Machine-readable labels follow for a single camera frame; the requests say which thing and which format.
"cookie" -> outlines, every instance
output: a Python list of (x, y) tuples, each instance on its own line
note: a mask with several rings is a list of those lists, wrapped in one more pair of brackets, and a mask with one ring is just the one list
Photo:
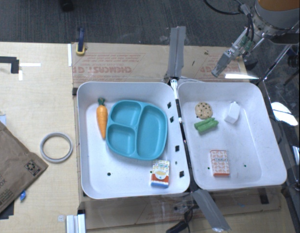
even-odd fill
[(200, 119), (206, 119), (212, 117), (213, 114), (211, 106), (206, 102), (198, 103), (195, 106), (195, 113), (197, 117)]

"juice box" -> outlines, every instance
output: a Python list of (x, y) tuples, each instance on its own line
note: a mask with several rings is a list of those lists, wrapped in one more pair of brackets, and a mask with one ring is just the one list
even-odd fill
[(170, 162), (154, 160), (151, 175), (151, 185), (168, 187)]
[(227, 151), (212, 150), (210, 151), (210, 159), (213, 176), (229, 176), (230, 170), (227, 159)]

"white tray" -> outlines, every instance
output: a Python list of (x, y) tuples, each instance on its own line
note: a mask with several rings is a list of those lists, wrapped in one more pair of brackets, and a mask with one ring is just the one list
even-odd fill
[[(119, 100), (138, 100), (162, 109), (168, 118), (168, 135), (162, 160), (170, 161), (168, 188), (151, 186), (152, 161), (121, 156), (108, 149), (96, 122), (97, 99), (104, 97), (108, 111)], [(87, 82), (78, 88), (81, 184), (93, 199), (177, 194), (190, 182), (182, 134), (172, 89), (164, 83)]]
[[(209, 191), (281, 185), (286, 168), (263, 96), (251, 83), (182, 83), (178, 87), (182, 120), (196, 183)], [(194, 128), (195, 105), (207, 102), (218, 126), (200, 134)], [(240, 107), (238, 120), (224, 121), (231, 102)], [(210, 151), (226, 150), (230, 176), (214, 177)]]

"brown paper bag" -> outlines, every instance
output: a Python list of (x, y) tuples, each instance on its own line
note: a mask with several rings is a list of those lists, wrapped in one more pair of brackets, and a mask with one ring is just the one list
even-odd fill
[(0, 122), (0, 212), (48, 167)]

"green toy vegetable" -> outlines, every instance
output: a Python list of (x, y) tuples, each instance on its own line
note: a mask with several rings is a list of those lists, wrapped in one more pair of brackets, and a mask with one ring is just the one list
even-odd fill
[(206, 124), (203, 124), (203, 125), (199, 126), (197, 128), (197, 130), (198, 130), (199, 133), (201, 133), (201, 132), (204, 132), (206, 130), (209, 130), (209, 129), (212, 129), (212, 128), (216, 127), (218, 125), (218, 123), (219, 123), (218, 121), (212, 120), (212, 121), (210, 121)]
[(197, 129), (199, 126), (202, 126), (202, 125), (204, 125), (204, 124), (206, 124), (206, 123), (209, 123), (209, 122), (211, 122), (211, 121), (213, 121), (213, 120), (214, 120), (214, 117), (209, 117), (209, 118), (207, 118), (206, 120), (203, 120), (203, 121), (194, 123), (194, 127), (195, 127), (195, 129)]

